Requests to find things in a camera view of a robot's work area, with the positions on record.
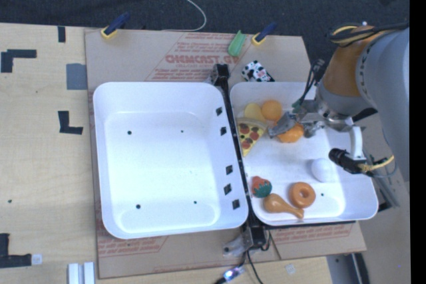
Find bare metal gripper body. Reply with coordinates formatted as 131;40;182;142
294;98;354;133

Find orange toy fruit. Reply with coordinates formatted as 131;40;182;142
276;122;305;144

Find orange toy ball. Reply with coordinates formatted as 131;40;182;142
261;99;284;122

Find yellow toy lemon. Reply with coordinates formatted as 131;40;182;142
244;102;267;122

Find toy pizza slice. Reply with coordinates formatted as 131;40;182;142
236;116;268;158

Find white plastic tray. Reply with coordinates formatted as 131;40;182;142
93;81;250;240
229;80;379;227

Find white toy egg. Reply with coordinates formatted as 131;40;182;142
310;158;334;183

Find thin black rod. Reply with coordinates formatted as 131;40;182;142
222;84;256;227

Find cow print carton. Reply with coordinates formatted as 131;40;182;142
241;59;276;83

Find red toy strawberry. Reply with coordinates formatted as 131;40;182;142
251;176;273;199

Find orange toy doughnut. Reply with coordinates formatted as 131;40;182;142
288;182;317;210

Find toy chicken drumstick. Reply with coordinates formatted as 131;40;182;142
263;193;305;219

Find green toy pea pod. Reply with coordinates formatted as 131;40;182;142
227;30;248;57

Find brown cardboard board red print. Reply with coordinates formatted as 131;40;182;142
84;29;367;279

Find black cylinder on white bracket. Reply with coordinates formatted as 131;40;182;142
328;125;367;175

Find black block with thin wires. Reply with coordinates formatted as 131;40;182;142
245;224;268;249
212;63;232;88

